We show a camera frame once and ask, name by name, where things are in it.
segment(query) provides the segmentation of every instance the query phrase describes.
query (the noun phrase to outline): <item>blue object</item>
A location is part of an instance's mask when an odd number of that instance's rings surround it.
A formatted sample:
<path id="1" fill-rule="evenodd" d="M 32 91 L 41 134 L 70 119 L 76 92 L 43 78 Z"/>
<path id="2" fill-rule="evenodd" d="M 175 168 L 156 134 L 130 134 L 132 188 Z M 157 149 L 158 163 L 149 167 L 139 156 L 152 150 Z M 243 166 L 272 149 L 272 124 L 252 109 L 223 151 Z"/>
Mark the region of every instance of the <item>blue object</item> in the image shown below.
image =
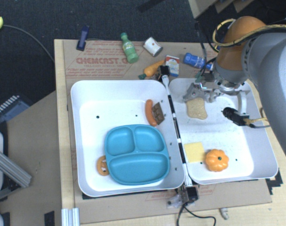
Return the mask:
<path id="1" fill-rule="evenodd" d="M 77 50 L 84 51 L 85 45 L 86 45 L 85 41 L 87 39 L 89 30 L 90 30 L 89 26 L 82 27 L 81 37 L 80 37 L 80 40 L 78 41 L 77 48 L 76 48 Z"/>
<path id="2" fill-rule="evenodd" d="M 115 127 L 105 138 L 109 174 L 124 185 L 143 185 L 166 177 L 170 159 L 158 129 L 144 124 Z"/>
<path id="3" fill-rule="evenodd" d="M 203 58 L 201 58 L 199 56 L 192 55 L 190 53 L 186 53 L 185 57 L 184 57 L 184 60 L 183 60 L 183 63 L 191 65 L 191 66 L 193 66 L 195 68 L 201 69 L 204 66 L 205 61 L 204 61 Z M 208 70 L 211 70 L 212 69 L 212 65 L 211 64 L 207 64 L 205 68 L 208 69 Z"/>

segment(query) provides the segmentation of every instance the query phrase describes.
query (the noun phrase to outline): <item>yellow sponge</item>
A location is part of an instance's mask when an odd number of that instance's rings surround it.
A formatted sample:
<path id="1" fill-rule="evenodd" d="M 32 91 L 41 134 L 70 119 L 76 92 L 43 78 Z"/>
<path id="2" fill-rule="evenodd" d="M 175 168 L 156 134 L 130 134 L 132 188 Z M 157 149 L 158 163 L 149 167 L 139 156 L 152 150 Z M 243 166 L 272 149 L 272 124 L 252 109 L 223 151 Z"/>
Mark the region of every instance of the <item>yellow sponge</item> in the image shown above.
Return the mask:
<path id="1" fill-rule="evenodd" d="M 184 147 L 189 163 L 205 160 L 204 147 L 201 142 L 188 143 Z"/>

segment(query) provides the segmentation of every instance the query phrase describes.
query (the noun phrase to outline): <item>tin can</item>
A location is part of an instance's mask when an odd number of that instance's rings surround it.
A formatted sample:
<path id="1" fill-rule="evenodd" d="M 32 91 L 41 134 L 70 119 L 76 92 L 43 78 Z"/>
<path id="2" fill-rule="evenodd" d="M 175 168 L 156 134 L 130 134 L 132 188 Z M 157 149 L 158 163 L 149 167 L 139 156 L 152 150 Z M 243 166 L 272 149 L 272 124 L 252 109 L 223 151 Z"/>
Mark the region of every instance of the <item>tin can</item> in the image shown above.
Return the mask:
<path id="1" fill-rule="evenodd" d="M 147 39 L 143 47 L 153 56 L 156 57 L 163 50 L 163 47 L 155 41 L 154 38 L 150 37 Z"/>

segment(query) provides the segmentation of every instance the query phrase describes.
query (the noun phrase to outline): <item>pretzel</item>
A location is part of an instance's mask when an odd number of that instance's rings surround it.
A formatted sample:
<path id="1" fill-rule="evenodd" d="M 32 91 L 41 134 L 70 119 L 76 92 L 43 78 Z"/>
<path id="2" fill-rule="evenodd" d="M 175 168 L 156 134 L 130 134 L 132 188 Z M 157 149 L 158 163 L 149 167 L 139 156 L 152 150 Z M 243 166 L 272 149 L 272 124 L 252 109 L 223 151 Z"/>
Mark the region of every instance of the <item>pretzel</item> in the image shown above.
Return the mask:
<path id="1" fill-rule="evenodd" d="M 98 173 L 102 176 L 107 176 L 109 175 L 108 167 L 106 164 L 106 157 L 101 156 L 98 161 L 97 161 L 97 170 Z"/>

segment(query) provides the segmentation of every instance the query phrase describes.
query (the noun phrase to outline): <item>toy pumpkin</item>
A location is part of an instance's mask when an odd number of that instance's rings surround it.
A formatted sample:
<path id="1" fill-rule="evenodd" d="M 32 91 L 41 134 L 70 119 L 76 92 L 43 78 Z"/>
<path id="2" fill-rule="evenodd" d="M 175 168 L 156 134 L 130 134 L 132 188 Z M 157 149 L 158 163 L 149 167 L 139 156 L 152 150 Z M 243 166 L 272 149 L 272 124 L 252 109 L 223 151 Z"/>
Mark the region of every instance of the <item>toy pumpkin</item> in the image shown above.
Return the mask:
<path id="1" fill-rule="evenodd" d="M 211 171 L 222 171 L 228 167 L 229 158 L 223 150 L 212 149 L 207 153 L 205 163 Z"/>

